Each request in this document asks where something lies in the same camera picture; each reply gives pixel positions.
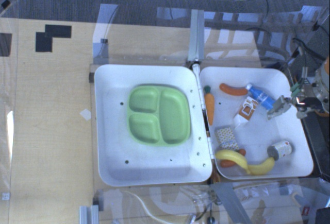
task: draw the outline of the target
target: blue bottle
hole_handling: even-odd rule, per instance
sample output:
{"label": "blue bottle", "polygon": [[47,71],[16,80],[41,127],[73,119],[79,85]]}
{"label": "blue bottle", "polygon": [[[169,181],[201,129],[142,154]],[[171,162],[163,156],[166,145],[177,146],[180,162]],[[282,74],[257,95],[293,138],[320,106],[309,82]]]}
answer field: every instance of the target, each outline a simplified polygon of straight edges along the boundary
{"label": "blue bottle", "polygon": [[275,100],[272,99],[266,92],[256,89],[251,84],[248,84],[246,86],[246,89],[250,92],[251,96],[262,106],[264,106],[268,111],[273,108]]}

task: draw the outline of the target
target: yellow banana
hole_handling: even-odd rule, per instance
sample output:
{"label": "yellow banana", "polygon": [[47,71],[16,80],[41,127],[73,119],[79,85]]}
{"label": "yellow banana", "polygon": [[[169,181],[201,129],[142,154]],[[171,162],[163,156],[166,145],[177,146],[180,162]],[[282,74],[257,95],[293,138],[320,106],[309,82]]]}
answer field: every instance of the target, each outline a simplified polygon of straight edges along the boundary
{"label": "yellow banana", "polygon": [[275,165],[274,158],[267,158],[263,163],[258,165],[248,165],[246,158],[238,152],[232,150],[220,150],[216,153],[219,160],[231,160],[245,169],[249,175],[265,175],[273,169]]}
{"label": "yellow banana", "polygon": [[238,152],[232,150],[220,150],[216,153],[216,158],[219,160],[230,160],[238,164],[240,167],[245,169],[247,174],[250,174],[248,169],[248,162],[246,158]]}

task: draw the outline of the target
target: sausage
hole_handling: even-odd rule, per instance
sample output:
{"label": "sausage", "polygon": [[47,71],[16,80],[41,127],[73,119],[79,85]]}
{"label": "sausage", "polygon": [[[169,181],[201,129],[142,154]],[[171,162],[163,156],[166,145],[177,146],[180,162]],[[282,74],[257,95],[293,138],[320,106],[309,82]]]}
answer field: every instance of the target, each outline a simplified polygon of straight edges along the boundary
{"label": "sausage", "polygon": [[[243,155],[243,156],[246,155],[246,150],[245,150],[245,149],[239,149],[238,152],[239,152],[241,155]],[[236,163],[233,162],[233,161],[230,161],[230,160],[221,160],[221,161],[220,161],[220,166],[221,166],[221,167],[224,167],[224,168],[226,168],[226,167],[232,167],[232,166],[234,166],[234,165],[236,165]]]}
{"label": "sausage", "polygon": [[248,93],[246,88],[234,88],[230,87],[225,83],[221,83],[219,88],[226,94],[233,95],[233,96],[244,96]]}

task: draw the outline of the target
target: carrot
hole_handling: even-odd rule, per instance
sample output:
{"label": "carrot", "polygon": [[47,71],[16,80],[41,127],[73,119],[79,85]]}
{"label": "carrot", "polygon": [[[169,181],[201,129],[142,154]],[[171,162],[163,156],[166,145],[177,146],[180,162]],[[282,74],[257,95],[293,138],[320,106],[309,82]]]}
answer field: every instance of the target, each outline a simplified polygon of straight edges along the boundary
{"label": "carrot", "polygon": [[[243,156],[245,156],[246,155],[246,150],[245,149],[239,149],[239,151],[238,151],[241,155],[243,155]],[[220,166],[221,167],[232,167],[232,166],[234,166],[234,165],[236,165],[236,163],[235,162],[233,162],[233,161],[230,161],[230,160],[221,160],[221,162],[220,162]]]}
{"label": "carrot", "polygon": [[205,99],[205,106],[206,106],[208,123],[210,125],[212,125],[213,124],[213,117],[214,117],[214,114],[215,114],[215,98],[210,93],[211,92],[211,87],[210,86],[205,86],[204,91],[205,91],[204,99]]}
{"label": "carrot", "polygon": [[248,90],[246,88],[233,88],[233,87],[228,86],[225,83],[221,83],[219,88],[224,93],[227,93],[227,94],[233,95],[233,96],[243,96],[248,93]]}

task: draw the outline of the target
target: green plate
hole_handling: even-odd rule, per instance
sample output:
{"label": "green plate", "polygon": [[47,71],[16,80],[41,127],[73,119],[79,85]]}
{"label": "green plate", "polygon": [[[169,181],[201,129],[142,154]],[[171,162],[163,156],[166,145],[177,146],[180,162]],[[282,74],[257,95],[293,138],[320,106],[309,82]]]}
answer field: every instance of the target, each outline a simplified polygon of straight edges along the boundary
{"label": "green plate", "polygon": [[134,140],[153,146],[174,146],[188,139],[189,106],[181,91],[141,85],[131,91],[128,102],[128,131]]}

